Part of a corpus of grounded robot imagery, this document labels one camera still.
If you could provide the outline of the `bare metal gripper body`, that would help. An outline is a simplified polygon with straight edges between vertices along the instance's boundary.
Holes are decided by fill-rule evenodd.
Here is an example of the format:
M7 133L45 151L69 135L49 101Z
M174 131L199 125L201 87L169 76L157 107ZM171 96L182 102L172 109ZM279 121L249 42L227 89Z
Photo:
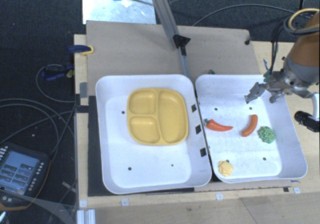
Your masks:
M278 98L282 95L295 94L301 98L312 98L313 93L308 90L310 83L299 79L291 70L269 70L264 74L265 88L272 96Z

